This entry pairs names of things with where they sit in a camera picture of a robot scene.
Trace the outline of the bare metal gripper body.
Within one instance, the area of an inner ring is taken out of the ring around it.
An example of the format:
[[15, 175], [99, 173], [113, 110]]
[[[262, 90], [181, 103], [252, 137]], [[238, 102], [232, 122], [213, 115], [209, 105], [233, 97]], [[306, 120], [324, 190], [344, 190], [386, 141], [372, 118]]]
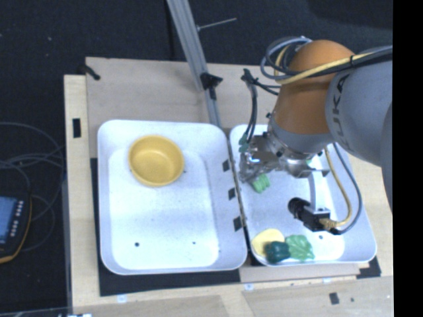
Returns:
[[294, 178], [306, 178], [313, 172], [321, 172], [325, 177], [329, 168], [316, 169], [307, 163], [315, 154], [300, 153], [285, 143], [282, 143], [270, 132], [255, 135], [248, 143], [242, 146], [240, 152], [239, 170], [252, 169], [252, 178], [255, 170], [284, 171]]

